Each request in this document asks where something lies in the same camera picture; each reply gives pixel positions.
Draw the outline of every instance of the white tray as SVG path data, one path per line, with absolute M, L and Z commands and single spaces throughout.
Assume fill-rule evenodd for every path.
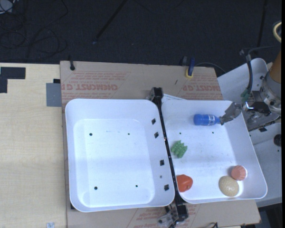
M 74 99 L 66 105 L 70 200 L 81 212 L 169 205 L 175 195 L 157 106 Z
M 260 168 L 243 115 L 224 125 L 196 126 L 195 114 L 223 116 L 231 101 L 169 100 L 162 104 L 162 114 L 169 146 L 181 140 L 188 146 L 184 156 L 172 156 L 176 175 L 186 174 L 193 186 L 181 197 L 188 203 L 227 200 L 260 199 L 267 185 Z M 239 193 L 225 196 L 219 189 L 219 179 L 230 175 L 232 167 L 243 165 L 248 176 L 238 181 Z

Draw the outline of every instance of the pink round object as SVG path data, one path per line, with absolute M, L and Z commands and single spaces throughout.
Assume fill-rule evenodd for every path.
M 232 171 L 231 171 L 231 176 L 235 180 L 242 181 L 246 178 L 247 176 L 247 170 L 245 169 L 244 166 L 237 165 L 235 166 Z

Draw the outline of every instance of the red tomato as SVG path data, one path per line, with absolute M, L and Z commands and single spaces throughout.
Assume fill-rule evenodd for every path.
M 184 174 L 177 176 L 176 180 L 180 192 L 189 190 L 193 185 L 192 178 Z

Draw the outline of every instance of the blue clamp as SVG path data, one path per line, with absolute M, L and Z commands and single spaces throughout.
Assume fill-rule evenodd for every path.
M 187 68 L 187 70 L 186 70 L 186 77 L 187 77 L 187 78 L 193 78 L 193 68 L 194 68 L 194 64 L 195 64 L 195 59 L 194 59 L 194 57 L 192 57 L 192 58 L 190 59 L 189 68 Z

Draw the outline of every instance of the blue bottle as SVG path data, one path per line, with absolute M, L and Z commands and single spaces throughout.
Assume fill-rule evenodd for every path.
M 219 118 L 212 114 L 195 114 L 193 117 L 195 125 L 213 126 L 220 123 Z

